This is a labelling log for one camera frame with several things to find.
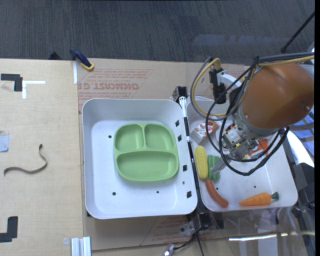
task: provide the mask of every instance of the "black bracket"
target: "black bracket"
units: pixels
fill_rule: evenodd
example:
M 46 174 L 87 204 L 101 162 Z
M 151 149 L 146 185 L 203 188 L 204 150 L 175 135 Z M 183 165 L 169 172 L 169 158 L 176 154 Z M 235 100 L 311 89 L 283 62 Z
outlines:
M 188 89 L 186 86 L 177 86 L 172 93 L 173 100 L 178 104 L 181 96 L 188 98 Z
M 8 218 L 6 233 L 0 233 L 0 243 L 12 242 L 12 238 L 18 236 L 18 217 L 12 216 Z
M 14 81 L 14 91 L 22 92 L 22 80 L 19 74 L 1 74 L 1 80 Z

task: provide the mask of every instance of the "toy carrot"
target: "toy carrot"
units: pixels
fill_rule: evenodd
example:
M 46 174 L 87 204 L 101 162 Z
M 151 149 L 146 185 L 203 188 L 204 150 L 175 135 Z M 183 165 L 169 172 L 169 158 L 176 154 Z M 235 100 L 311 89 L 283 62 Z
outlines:
M 240 201 L 239 205 L 240 206 L 264 206 L 264 205 L 270 204 L 271 199 L 278 200 L 279 199 L 278 192 L 275 192 L 273 194 L 262 192 Z

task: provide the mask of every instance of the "green plate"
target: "green plate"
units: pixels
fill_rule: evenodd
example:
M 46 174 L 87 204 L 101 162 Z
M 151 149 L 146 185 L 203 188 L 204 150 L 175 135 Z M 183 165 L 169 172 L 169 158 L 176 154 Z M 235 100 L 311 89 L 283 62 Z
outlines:
M 113 152 L 118 173 L 129 181 L 167 180 L 179 168 L 175 138 L 167 127 L 158 123 L 120 126 L 114 135 Z

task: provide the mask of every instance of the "yellow cable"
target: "yellow cable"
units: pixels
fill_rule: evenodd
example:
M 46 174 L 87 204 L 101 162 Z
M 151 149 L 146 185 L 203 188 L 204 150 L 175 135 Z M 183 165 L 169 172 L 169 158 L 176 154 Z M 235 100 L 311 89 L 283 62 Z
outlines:
M 201 107 L 199 107 L 198 103 L 195 100 L 195 90 L 196 90 L 196 85 L 199 81 L 199 79 L 202 77 L 202 75 L 210 68 L 210 66 L 214 65 L 216 70 L 221 69 L 221 62 L 219 58 L 215 58 L 213 61 L 211 61 L 203 70 L 199 73 L 199 75 L 196 77 L 194 80 L 194 83 L 192 85 L 192 90 L 191 90 L 191 98 L 194 99 L 193 104 L 194 107 L 199 110 L 201 113 L 207 115 L 208 112 L 204 111 Z M 225 116 L 226 113 L 219 113 L 219 114 L 210 114 L 210 116 Z
M 294 58 L 294 59 L 288 59 L 288 60 L 283 60 L 283 61 L 274 61 L 274 62 L 266 62 L 266 63 L 259 63 L 257 64 L 257 66 L 271 66 L 271 65 L 280 65 L 280 64 L 287 64 L 287 63 L 296 63 L 296 62 L 305 62 L 305 61 L 309 61 L 309 60 L 312 60 L 314 59 L 315 56 L 312 55 L 312 56 L 308 56 L 308 57 L 301 57 L 301 58 Z M 194 83 L 192 85 L 192 90 L 191 90 L 191 98 L 193 99 L 193 104 L 194 104 L 194 107 L 200 111 L 201 113 L 207 115 L 208 112 L 206 112 L 205 110 L 203 110 L 198 104 L 197 104 L 197 101 L 195 99 L 195 91 L 196 91 L 196 85 L 198 84 L 198 81 L 199 79 L 202 77 L 202 75 L 212 66 L 214 65 L 216 70 L 220 70 L 221 69 L 221 62 L 220 62 L 220 59 L 219 58 L 215 58 L 213 61 L 211 61 L 206 67 L 203 68 L 203 70 L 199 73 L 199 75 L 196 77 L 196 79 L 194 80 Z M 251 77 L 250 77 L 250 80 L 253 78 L 254 76 L 254 73 L 255 73 L 255 69 L 256 67 L 253 68 L 252 70 L 252 73 L 251 73 Z M 240 102 L 242 101 L 242 99 L 244 98 L 244 94 L 241 96 L 241 99 L 239 101 L 239 104 Z M 210 116 L 215 116 L 215 117 L 220 117 L 220 116 L 225 116 L 226 113 L 217 113 L 217 114 L 213 114 L 213 113 L 210 113 L 209 114 Z
M 305 62 L 305 61 L 313 60 L 314 58 L 315 56 L 312 55 L 312 56 L 302 57 L 302 58 L 293 58 L 288 60 L 259 63 L 258 66 L 271 66 L 271 65 L 280 65 L 280 64 L 287 64 L 287 63 L 294 63 L 294 62 Z

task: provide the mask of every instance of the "black cable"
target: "black cable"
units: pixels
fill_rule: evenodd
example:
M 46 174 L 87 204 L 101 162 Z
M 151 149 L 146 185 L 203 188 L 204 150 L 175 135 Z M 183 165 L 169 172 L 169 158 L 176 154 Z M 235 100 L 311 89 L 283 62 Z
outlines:
M 234 86 L 235 83 L 236 83 L 237 81 L 239 81 L 246 73 L 249 72 L 249 74 L 251 74 L 252 71 L 253 71 L 253 69 L 254 69 L 254 67 L 256 66 L 256 64 L 257 64 L 258 62 L 261 62 L 261 59 L 259 59 L 259 58 L 257 57 L 257 58 L 255 59 L 255 61 L 253 62 L 253 64 L 252 64 L 245 72 L 243 72 L 243 73 L 238 77 L 238 79 L 236 79 L 236 80 L 224 91 L 224 93 L 222 93 L 219 97 L 222 97 L 224 94 L 226 94 L 227 91 L 228 91 L 232 86 Z M 248 172 L 239 171 L 239 170 L 233 168 L 233 167 L 228 163 L 227 158 L 230 159 L 230 160 L 233 160 L 233 161 L 238 161 L 238 162 L 253 162 L 253 161 L 256 161 L 257 159 L 259 159 L 260 157 L 262 157 L 266 152 L 268 152 L 268 150 L 269 150 L 269 149 L 273 146 L 273 144 L 275 143 L 275 141 L 276 141 L 276 139 L 278 138 L 278 135 L 279 135 L 279 133 L 280 133 L 280 131 L 278 131 L 278 134 L 277 134 L 277 136 L 275 137 L 275 139 L 272 141 L 272 143 L 271 143 L 271 144 L 268 146 L 268 148 L 267 148 L 264 152 L 262 152 L 257 158 L 248 159 L 248 160 L 234 159 L 234 158 L 232 158 L 232 157 L 230 157 L 230 156 L 227 156 L 227 155 L 225 155 L 225 154 L 223 153 L 223 149 L 222 149 L 222 134 L 223 134 L 223 129 L 224 129 L 225 124 L 226 124 L 226 121 L 227 121 L 227 117 L 230 116 L 230 114 L 231 114 L 230 111 L 231 111 L 232 107 L 233 107 L 233 106 L 236 106 L 236 105 L 239 103 L 240 98 L 241 98 L 241 96 L 242 96 L 242 94 L 241 94 L 240 92 L 243 92 L 243 91 L 244 91 L 244 87 L 246 86 L 246 83 L 247 83 L 249 77 L 250 77 L 250 75 L 248 75 L 248 76 L 246 77 L 245 81 L 242 83 L 242 85 L 241 85 L 242 88 L 241 88 L 240 91 L 237 93 L 237 95 L 236 95 L 236 97 L 234 98 L 233 102 L 230 103 L 230 105 L 229 105 L 229 107 L 228 107 L 228 110 L 227 110 L 227 112 L 226 112 L 226 114 L 225 114 L 225 116 L 224 116 L 224 119 L 223 119 L 223 122 L 222 122 L 222 126 L 221 126 L 221 128 L 220 128 L 220 134 L 219 134 L 219 140 L 218 140 L 218 142 L 219 142 L 219 148 L 217 148 L 217 146 L 213 143 L 213 141 L 212 141 L 212 139 L 211 139 L 211 137 L 210 137 L 209 129 L 208 129 L 208 121 L 209 121 L 210 112 L 212 111 L 213 107 L 216 105 L 217 100 L 219 99 L 219 97 L 218 97 L 218 98 L 214 101 L 214 103 L 211 105 L 210 109 L 209 109 L 208 112 L 207 112 L 206 119 L 205 119 L 205 130 L 206 130 L 206 134 L 207 134 L 207 137 L 208 137 L 211 145 L 220 153 L 221 158 L 222 158 L 224 164 L 225 164 L 229 169 L 231 169 L 231 170 L 234 171 L 235 173 L 240 174 L 240 175 L 243 175 L 243 176 L 249 176 L 249 175 L 251 175 L 253 172 L 255 172 L 257 169 L 261 168 L 261 167 L 269 160 L 269 158 L 280 148 L 280 146 L 283 144 L 283 142 L 284 142 L 284 140 L 285 140 L 285 138 L 286 138 L 286 136 L 287 136 L 287 134 L 288 134 L 288 132 L 289 132 L 289 127 L 287 127 L 287 128 L 286 128 L 286 131 L 285 131 L 285 133 L 283 134 L 282 138 L 280 139 L 279 143 L 274 147 L 274 149 L 271 151 L 271 153 L 268 154 L 268 155 L 266 156 L 266 158 L 264 158 L 256 167 L 252 168 L 250 171 L 248 171 Z
M 198 234 L 198 232 L 193 233 L 192 237 L 191 237 L 191 239 L 189 241 L 185 242 L 183 245 L 181 245 L 179 247 L 174 247 L 173 250 L 178 250 L 178 249 L 180 249 L 182 247 L 190 245 L 195 240 L 195 238 L 197 237 L 197 234 Z
M 192 91 L 193 86 L 194 86 L 194 84 L 195 84 L 195 81 L 196 81 L 197 77 L 199 76 L 199 74 L 201 73 L 201 71 L 205 68 L 206 64 L 212 62 L 213 60 L 214 60 L 214 58 L 210 56 L 210 57 L 207 58 L 206 61 L 202 64 L 201 68 L 199 69 L 198 73 L 195 75 L 195 77 L 194 77 L 194 79 L 193 79 L 193 81 L 192 81 L 190 91 Z M 202 116 L 203 114 L 202 114 L 202 113 L 196 108 L 196 106 L 195 106 L 195 103 L 194 103 L 195 100 L 196 100 L 196 99 L 193 98 L 193 94 L 190 93 L 190 102 L 191 102 L 191 105 L 193 106 L 194 110 L 195 110 L 200 116 Z
M 257 64 L 266 63 L 266 62 L 277 62 L 277 61 L 286 61 L 291 59 L 304 58 L 315 55 L 314 52 L 298 52 L 298 53 L 288 53 L 288 54 L 279 54 L 268 57 L 260 57 Z
M 227 91 L 232 88 L 244 75 L 246 75 L 246 73 L 248 73 L 250 70 L 253 69 L 253 66 L 249 67 L 246 71 L 244 71 L 228 88 L 226 88 L 224 90 L 224 92 L 213 102 L 213 104 L 211 105 L 211 107 L 209 108 L 207 114 L 206 114 L 206 118 L 205 118 L 205 132 L 207 134 L 207 137 L 211 143 L 211 145 L 214 147 L 214 149 L 216 151 L 218 151 L 218 153 L 220 153 L 220 150 L 216 147 L 216 145 L 214 144 L 214 142 L 212 141 L 211 137 L 210 137 L 210 133 L 209 133 L 209 130 L 208 130 L 208 121 L 209 121 L 209 116 L 210 116 L 210 113 L 211 113 L 211 110 L 214 108 L 214 106 L 217 104 L 217 100 L 220 99 L 220 97 L 222 97 L 224 94 L 227 93 Z
M 202 249 L 202 245 L 201 245 L 201 243 L 200 243 L 200 239 L 199 239 L 199 234 L 198 234 L 198 232 L 196 233 L 196 239 L 197 239 L 198 244 L 199 244 L 199 247 L 200 247 L 201 255 L 202 255 L 202 256 L 205 256 L 204 250 Z

